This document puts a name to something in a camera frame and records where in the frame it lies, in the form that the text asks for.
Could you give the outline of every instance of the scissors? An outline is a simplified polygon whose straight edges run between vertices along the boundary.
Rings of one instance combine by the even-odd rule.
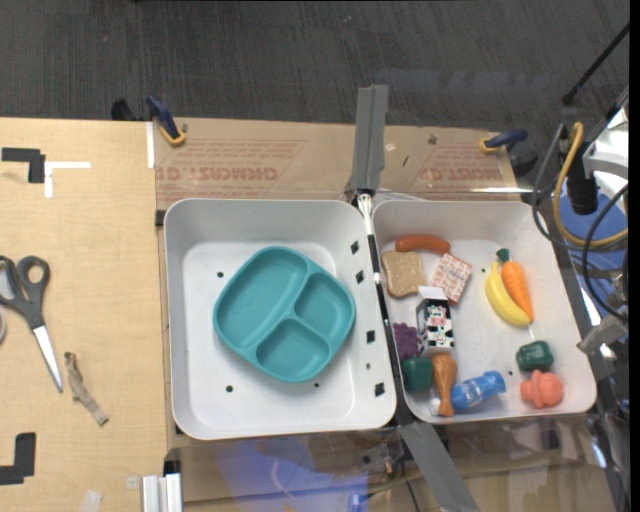
[[[33,267],[40,267],[42,270],[42,276],[38,281],[32,281],[29,277],[29,271]],[[37,256],[26,256],[16,265],[6,256],[0,256],[0,275],[2,272],[7,275],[10,296],[7,296],[6,290],[0,289],[0,303],[17,310],[27,320],[38,340],[53,382],[62,393],[60,370],[42,317],[42,295],[51,275],[49,264]]]

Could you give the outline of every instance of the yellow cable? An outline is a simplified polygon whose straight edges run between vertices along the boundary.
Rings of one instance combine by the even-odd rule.
[[[584,247],[585,240],[575,236],[562,223],[562,218],[560,217],[560,194],[562,193],[562,184],[564,183],[567,174],[569,174],[569,168],[573,163],[573,159],[575,158],[578,149],[582,145],[583,137],[584,125],[580,122],[575,122],[573,125],[573,129],[571,130],[571,135],[569,136],[569,140],[572,141],[571,147],[569,148],[569,153],[567,154],[567,158],[565,159],[562,170],[560,171],[560,176],[558,176],[558,182],[556,183],[556,188],[553,193],[553,220],[555,221],[556,226],[567,240],[569,240],[572,244],[581,247]],[[602,247],[603,245],[617,242],[618,240],[626,236],[627,233],[628,228],[625,228],[616,235],[612,235],[607,238],[601,238],[600,240],[593,240],[590,243],[590,246]]]

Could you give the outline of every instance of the brown drumstick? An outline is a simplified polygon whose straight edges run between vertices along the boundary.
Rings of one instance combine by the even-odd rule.
[[[443,352],[431,358],[433,363],[433,382],[440,395],[440,416],[453,416],[453,406],[451,405],[451,388],[456,380],[458,365],[451,354]]]

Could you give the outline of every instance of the black scissors handle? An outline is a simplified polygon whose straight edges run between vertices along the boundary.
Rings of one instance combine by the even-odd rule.
[[[16,266],[10,258],[0,256],[0,268],[2,266],[6,267],[7,281],[13,296],[7,297],[0,293],[0,303],[22,313],[31,329],[44,325],[41,308],[44,289],[51,275],[49,264],[37,256],[26,256]],[[32,281],[29,277],[29,271],[33,267],[40,267],[42,270],[42,276],[37,281]]]

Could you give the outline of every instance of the blue and yellow clamp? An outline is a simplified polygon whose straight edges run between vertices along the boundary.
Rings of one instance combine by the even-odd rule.
[[[173,117],[164,106],[162,100],[150,94],[147,96],[147,106],[149,107],[149,113],[151,118],[154,117],[160,122],[160,133],[167,139],[167,142],[172,146],[179,146],[184,142],[184,132],[176,126]]]
[[[507,146],[507,151],[511,151],[518,142],[526,140],[528,136],[529,132],[526,130],[511,130],[499,133],[495,137],[480,139],[478,147],[485,155],[497,153],[502,146]]]

